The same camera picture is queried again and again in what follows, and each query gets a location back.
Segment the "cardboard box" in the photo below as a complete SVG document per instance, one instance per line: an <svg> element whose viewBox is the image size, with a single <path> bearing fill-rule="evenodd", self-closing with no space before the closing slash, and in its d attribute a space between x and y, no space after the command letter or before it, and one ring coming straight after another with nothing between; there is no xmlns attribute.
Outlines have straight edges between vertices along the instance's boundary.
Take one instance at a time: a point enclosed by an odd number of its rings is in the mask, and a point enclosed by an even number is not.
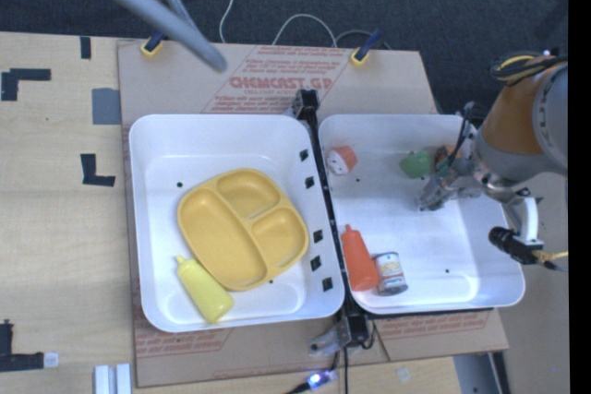
<svg viewBox="0 0 591 394"><path fill-rule="evenodd" d="M336 113L435 113L417 52L372 51L362 66L351 50L219 45L228 61L217 73L182 46L167 42L151 59L141 42L120 42L119 81L127 188L136 376L139 387L317 370L332 355L310 356L308 341L333 319L286 322L182 334L154 328L142 314L131 192L128 133L151 113L289 113L300 89L320 97L318 118ZM354 350L350 364L375 364L507 348L496 309L398 316L375 321L378 339Z"/></svg>

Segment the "blue clamp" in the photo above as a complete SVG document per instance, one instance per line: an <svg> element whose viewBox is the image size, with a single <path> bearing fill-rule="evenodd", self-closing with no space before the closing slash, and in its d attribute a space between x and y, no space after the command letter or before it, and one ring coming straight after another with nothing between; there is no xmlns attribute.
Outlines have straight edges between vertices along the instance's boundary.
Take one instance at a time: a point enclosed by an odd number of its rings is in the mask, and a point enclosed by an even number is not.
<svg viewBox="0 0 591 394"><path fill-rule="evenodd" d="M155 31L146 42L141 45L141 53L146 57L155 56L163 47L163 40L166 40L166 35L161 31Z"/></svg>
<svg viewBox="0 0 591 394"><path fill-rule="evenodd" d="M349 58L351 60L351 63L353 63L355 66L363 65L368 59L369 50L371 48L381 47L381 45L383 44L383 36L384 35L380 30L375 30L373 33L371 33L366 42L351 53L351 56Z"/></svg>

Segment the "orange object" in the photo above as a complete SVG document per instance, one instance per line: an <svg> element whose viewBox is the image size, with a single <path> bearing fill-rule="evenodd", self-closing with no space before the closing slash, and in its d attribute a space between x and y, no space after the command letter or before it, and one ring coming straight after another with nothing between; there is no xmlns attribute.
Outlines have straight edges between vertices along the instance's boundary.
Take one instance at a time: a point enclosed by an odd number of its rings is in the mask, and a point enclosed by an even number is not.
<svg viewBox="0 0 591 394"><path fill-rule="evenodd" d="M349 285L353 291L368 291L380 283L380 275L371 259L361 233L345 225L341 235L344 262L349 273Z"/></svg>
<svg viewBox="0 0 591 394"><path fill-rule="evenodd" d="M351 147L337 147L329 151L326 162L332 173L347 174L357 164L357 156Z"/></svg>

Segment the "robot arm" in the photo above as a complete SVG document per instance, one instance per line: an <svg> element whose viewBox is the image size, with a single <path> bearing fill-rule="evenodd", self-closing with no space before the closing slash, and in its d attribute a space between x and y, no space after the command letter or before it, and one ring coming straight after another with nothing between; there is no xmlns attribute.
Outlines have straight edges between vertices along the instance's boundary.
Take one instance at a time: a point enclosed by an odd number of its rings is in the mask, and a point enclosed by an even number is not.
<svg viewBox="0 0 591 394"><path fill-rule="evenodd" d="M543 246L537 240L537 203L526 188L516 187L540 173L568 176L568 60L514 54L491 73L506 87L477 131L466 106L458 144L430 176L418 206L436 210L447 200L485 193L518 226L493 229L490 241L523 264L535 263Z"/></svg>

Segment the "yellow object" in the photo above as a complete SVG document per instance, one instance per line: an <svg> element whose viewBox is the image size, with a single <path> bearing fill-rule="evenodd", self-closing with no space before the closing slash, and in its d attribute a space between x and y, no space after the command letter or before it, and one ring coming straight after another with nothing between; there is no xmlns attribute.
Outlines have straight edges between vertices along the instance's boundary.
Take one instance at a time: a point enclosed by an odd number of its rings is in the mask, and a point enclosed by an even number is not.
<svg viewBox="0 0 591 394"><path fill-rule="evenodd" d="M361 59L357 59L356 58L356 54L357 52L361 49L361 47L356 48L351 55L349 56L349 60L351 61L351 63L353 63L355 66L361 66L363 65L367 60L368 60L368 56L369 56L369 52L366 53L365 56L363 56Z"/></svg>
<svg viewBox="0 0 591 394"><path fill-rule="evenodd" d="M141 45L141 48L139 48L139 50L147 58L152 58L153 56L155 56L157 53L160 52L160 50L163 48L164 42L159 42L153 50L149 51L149 50L146 49L146 46L148 46L148 42L149 41L150 41L150 38L148 40L146 40Z"/></svg>
<svg viewBox="0 0 591 394"><path fill-rule="evenodd" d="M176 257L176 275L205 319L217 322L234 305L234 299L195 259Z"/></svg>
<svg viewBox="0 0 591 394"><path fill-rule="evenodd" d="M177 220L199 263L231 291L272 280L308 250L308 229L294 205L253 169L220 174L190 190Z"/></svg>

